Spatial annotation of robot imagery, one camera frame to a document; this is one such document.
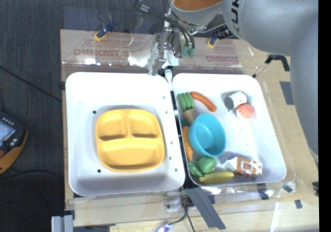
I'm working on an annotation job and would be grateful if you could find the white and orange can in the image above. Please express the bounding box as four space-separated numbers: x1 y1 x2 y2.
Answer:
223 91 248 110

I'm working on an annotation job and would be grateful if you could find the blue bowl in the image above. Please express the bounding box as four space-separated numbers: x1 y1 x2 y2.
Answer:
188 113 227 158

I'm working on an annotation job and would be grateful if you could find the orange carrot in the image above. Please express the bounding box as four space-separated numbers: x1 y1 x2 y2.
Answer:
180 119 194 162

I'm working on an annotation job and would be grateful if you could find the white plastic tray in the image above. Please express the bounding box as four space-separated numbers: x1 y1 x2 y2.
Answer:
172 72 287 187
65 71 186 197

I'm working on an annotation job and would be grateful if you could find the black block with thin wires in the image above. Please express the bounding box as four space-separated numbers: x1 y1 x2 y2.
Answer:
180 196 193 208

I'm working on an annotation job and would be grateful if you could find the yellow banana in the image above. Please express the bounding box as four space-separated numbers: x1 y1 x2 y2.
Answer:
198 171 235 185

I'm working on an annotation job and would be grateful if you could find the yellow divided plate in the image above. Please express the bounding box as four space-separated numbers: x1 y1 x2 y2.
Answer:
95 108 166 173

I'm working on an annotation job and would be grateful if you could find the brown cardboard board red print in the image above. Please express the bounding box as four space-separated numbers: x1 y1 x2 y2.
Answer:
59 28 319 227

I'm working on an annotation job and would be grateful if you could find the green pepper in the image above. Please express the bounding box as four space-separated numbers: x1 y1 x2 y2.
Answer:
197 155 218 175

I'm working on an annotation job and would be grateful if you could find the green and tan toy vegetable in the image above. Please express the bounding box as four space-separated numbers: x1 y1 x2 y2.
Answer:
176 92 197 124

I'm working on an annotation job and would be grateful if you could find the orange sausage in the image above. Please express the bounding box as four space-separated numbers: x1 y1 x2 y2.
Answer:
190 91 217 112

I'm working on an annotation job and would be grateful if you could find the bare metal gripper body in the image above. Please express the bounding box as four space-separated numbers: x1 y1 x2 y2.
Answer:
151 12 207 61

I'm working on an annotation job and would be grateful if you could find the orange and white carton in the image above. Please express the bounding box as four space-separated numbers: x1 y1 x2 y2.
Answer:
224 156 263 178

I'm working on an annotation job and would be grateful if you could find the green ribbed toy vegetable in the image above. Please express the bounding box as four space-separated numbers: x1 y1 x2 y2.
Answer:
187 161 204 178

